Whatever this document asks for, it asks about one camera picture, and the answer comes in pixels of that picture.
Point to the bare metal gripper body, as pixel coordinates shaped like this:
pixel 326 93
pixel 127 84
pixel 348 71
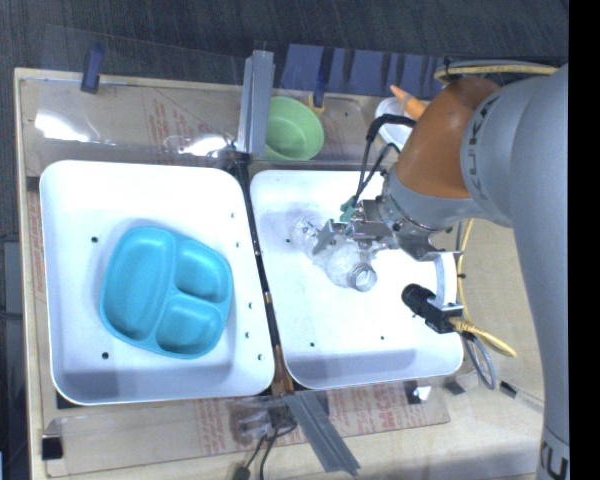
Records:
pixel 375 225

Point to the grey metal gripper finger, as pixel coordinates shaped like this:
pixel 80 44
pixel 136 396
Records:
pixel 327 234

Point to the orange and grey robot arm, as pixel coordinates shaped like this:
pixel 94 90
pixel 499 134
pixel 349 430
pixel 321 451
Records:
pixel 530 168

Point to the clear plastic bottle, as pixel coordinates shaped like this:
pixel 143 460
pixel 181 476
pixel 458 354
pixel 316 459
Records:
pixel 347 265

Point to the thin black and white rod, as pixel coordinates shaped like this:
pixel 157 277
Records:
pixel 262 273

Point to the white bowl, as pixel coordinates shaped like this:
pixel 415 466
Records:
pixel 392 128

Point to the white plastic tray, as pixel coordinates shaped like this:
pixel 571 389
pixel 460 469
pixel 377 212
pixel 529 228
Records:
pixel 360 338
pixel 145 188

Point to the green bowl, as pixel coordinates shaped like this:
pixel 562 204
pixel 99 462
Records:
pixel 292 128

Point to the orange carrot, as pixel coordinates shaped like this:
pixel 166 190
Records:
pixel 409 102

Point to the blue divided plate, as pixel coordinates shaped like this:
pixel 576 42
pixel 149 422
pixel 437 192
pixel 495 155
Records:
pixel 145 288

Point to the brown cardboard board red print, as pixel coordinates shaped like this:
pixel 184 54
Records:
pixel 130 118

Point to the black cylinder on white bracket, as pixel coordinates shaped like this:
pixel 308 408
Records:
pixel 422 304

